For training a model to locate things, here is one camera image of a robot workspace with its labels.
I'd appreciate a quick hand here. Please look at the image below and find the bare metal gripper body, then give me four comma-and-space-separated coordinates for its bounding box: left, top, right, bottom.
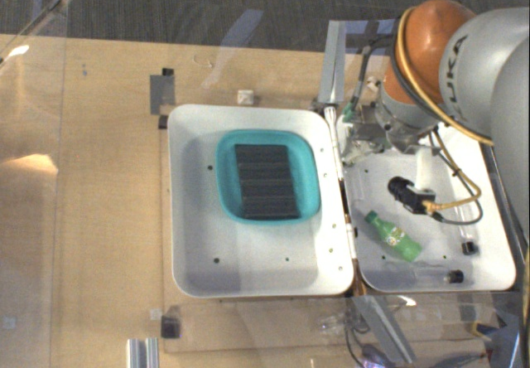
350, 104, 420, 154

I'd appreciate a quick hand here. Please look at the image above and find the teal plastic bowl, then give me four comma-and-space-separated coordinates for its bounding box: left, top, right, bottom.
214, 128, 322, 228

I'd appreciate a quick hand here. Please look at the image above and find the green plastic bottle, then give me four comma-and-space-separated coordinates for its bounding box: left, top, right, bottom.
364, 210, 424, 264

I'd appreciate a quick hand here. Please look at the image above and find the dark ribbed rectangular block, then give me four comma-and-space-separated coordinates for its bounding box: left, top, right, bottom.
234, 143, 301, 221

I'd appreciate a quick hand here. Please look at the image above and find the white plastic tray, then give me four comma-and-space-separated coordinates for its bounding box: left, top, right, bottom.
335, 109, 518, 293
166, 104, 356, 299

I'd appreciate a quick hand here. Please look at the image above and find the clear bottle with black cap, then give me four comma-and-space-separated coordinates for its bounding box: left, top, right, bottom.
383, 261, 465, 287
454, 199, 480, 256

